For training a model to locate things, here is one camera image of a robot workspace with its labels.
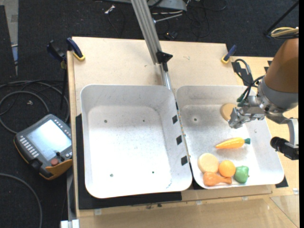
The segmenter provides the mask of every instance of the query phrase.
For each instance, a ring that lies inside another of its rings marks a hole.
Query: black floor
[[[279,19],[297,0],[202,0],[192,1],[182,16],[156,25],[160,40],[166,32],[176,32],[176,41],[226,43],[237,46],[236,56],[273,57],[282,40],[266,37],[263,32]],[[105,14],[111,5],[110,16]],[[169,11],[154,8],[152,12]],[[167,15],[154,15],[161,19]],[[299,26],[299,7],[292,10],[277,26]],[[10,48],[5,11],[0,6],[0,83],[22,80],[45,80],[61,90],[64,71],[60,63],[47,53],[54,40],[63,51],[70,36],[142,39],[138,22],[130,4],[96,0],[19,0],[18,77]],[[50,105],[51,112],[64,118],[60,94],[41,85],[28,85],[39,92]],[[0,99],[16,91],[16,87],[0,85]],[[0,117],[15,130],[33,124],[45,112],[42,105],[28,105],[29,97],[20,95],[0,104]],[[0,172],[26,181],[37,193],[43,211],[44,228],[57,228],[67,219],[66,177],[46,181],[34,173],[21,159],[13,145],[14,134],[0,125]],[[0,227],[38,227],[38,204],[30,190],[8,178],[0,177]]]

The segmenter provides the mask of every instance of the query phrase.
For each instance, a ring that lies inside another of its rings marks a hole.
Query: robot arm
[[[299,38],[286,40],[276,53],[267,74],[258,84],[257,94],[248,96],[230,115],[229,126],[239,128],[255,119],[287,124],[290,140],[274,137],[271,146],[292,160],[299,159],[298,119],[283,113],[298,105]]]

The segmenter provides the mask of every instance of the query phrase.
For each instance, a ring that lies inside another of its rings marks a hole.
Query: beige round disc
[[[232,104],[232,103],[227,103],[222,105],[222,107],[220,108],[220,113],[222,114],[222,117],[226,121],[230,120],[230,115],[232,113],[232,110],[236,106],[237,106],[236,104]]]
[[[207,171],[216,173],[219,170],[219,161],[213,154],[204,153],[198,159],[198,166],[202,173]]]

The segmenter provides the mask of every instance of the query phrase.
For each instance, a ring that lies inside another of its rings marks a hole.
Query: wooden table
[[[182,201],[162,204],[80,210],[78,207],[76,121],[81,113],[80,91],[88,84],[161,85],[159,67],[153,65],[144,40],[79,38],[73,40],[85,54],[77,61],[67,52],[71,130],[73,135],[73,172],[76,218],[86,228],[154,227],[299,227],[299,161],[279,153],[288,187],[247,186],[216,190],[182,192]],[[220,59],[227,53],[225,44],[161,41],[169,61],[172,91],[183,85],[242,85],[232,64]],[[252,70],[253,78],[265,74],[272,58],[241,57]],[[298,108],[286,117],[298,117]],[[267,120],[272,136],[289,139],[287,125]]]

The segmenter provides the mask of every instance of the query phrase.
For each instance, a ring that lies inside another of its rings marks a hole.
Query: orange ball
[[[232,161],[224,160],[219,164],[218,171],[223,177],[232,177],[236,173],[236,167]]]

